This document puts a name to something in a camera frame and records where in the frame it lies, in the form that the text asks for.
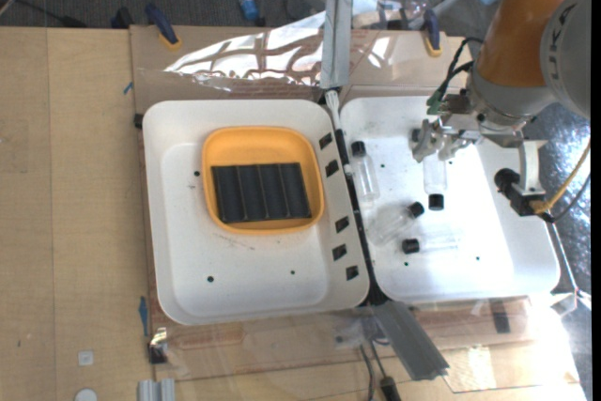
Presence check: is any blue bottle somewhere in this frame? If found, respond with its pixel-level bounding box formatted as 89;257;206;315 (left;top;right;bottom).
236;0;260;22

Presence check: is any orange plate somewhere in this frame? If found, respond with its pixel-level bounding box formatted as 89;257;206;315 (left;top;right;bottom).
201;126;326;237

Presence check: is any black ribbed insert tray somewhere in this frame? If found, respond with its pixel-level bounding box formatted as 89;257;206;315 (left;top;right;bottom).
209;162;314;224

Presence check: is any clear plastic bottle black cap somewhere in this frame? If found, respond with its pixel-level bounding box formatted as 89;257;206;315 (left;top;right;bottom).
401;227;464;255
350;140;381;203
368;201;426;246
422;152;448;211

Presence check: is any black cylinder on white bracket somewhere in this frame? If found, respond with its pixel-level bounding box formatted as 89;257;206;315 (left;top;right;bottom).
493;139;548;217

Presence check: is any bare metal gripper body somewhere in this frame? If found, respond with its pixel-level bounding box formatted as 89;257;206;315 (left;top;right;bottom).
440;93;530;151

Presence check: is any white plastic tray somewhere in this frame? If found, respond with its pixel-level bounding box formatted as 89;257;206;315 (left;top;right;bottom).
142;98;371;327
338;96;562;304

